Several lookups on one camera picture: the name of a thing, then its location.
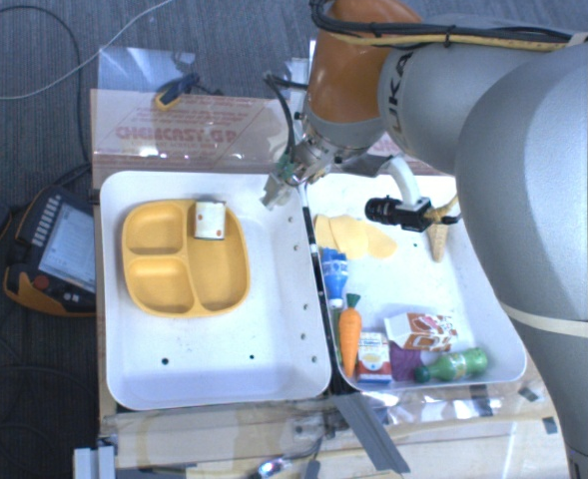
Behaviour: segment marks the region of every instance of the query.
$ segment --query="carrot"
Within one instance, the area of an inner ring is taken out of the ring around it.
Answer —
[[[340,313],[338,321],[342,367],[347,376],[353,376],[355,371],[357,349],[360,344],[360,333],[362,332],[362,317],[355,309],[359,300],[359,294],[348,294],[346,296],[346,309]]]

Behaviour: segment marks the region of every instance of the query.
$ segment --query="yellow divided tray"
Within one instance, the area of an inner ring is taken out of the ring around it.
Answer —
[[[195,239],[195,200],[144,203],[123,224],[123,268],[145,312],[200,317],[237,308],[250,289],[243,228],[226,208],[224,239]]]

